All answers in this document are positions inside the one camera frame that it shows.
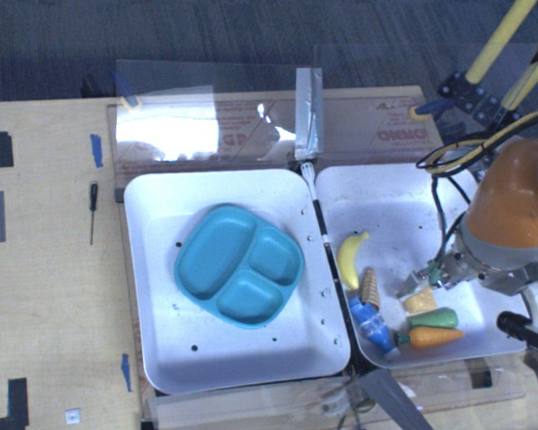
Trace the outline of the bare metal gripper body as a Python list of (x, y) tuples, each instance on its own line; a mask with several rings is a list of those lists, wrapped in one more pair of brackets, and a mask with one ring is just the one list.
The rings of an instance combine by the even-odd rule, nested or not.
[(450, 290), (462, 282), (474, 281), (494, 292), (515, 296), (530, 283), (525, 268), (495, 269), (478, 262), (465, 249), (451, 250), (439, 259), (432, 259), (423, 269), (431, 287)]

